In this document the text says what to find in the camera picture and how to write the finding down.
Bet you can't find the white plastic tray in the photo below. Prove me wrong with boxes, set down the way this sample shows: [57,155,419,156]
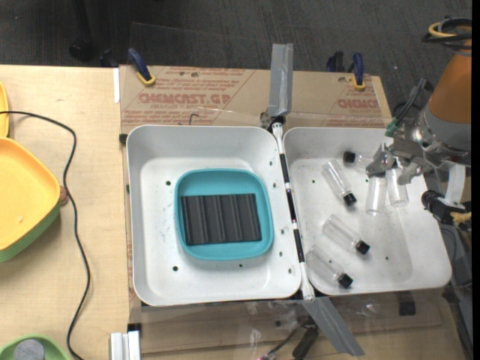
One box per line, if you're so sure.
[125,124,303,308]
[282,127,453,297]

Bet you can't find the blue plate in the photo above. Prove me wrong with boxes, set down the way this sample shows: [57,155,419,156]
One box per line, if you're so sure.
[174,168,275,261]

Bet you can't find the green divided plate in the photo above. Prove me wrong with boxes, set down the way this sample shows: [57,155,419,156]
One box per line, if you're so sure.
[0,333,73,360]
[0,200,62,264]

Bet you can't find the yellow divided plate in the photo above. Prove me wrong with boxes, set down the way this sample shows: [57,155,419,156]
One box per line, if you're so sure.
[0,136,62,253]

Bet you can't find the thin black and white rod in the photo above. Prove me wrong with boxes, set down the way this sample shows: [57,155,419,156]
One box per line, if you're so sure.
[270,122,316,302]

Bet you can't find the black ribbed rectangular insert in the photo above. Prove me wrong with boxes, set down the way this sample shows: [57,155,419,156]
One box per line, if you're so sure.
[180,193,263,247]

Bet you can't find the dark handled tool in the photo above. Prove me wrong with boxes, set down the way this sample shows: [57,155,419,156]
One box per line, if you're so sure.
[291,324,320,360]

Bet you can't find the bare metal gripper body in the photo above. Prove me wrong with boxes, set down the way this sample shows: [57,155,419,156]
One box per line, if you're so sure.
[388,120,470,167]

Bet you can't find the clear plastic bottle black cap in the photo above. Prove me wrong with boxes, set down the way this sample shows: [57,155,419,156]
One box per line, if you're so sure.
[304,245,355,290]
[322,214,371,256]
[320,159,358,207]
[342,150,376,170]

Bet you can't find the brown cardboard board red print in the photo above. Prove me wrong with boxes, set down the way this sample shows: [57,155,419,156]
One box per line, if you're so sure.
[118,64,444,354]

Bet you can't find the black office chair base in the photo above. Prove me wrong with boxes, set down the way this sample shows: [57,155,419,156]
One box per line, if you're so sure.
[61,0,167,62]

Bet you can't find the black cylinder on white bracket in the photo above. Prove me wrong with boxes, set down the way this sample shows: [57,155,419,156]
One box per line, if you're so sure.
[420,162,470,225]

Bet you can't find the grey metal can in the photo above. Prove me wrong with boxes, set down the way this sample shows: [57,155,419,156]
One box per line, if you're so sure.
[13,338,47,360]

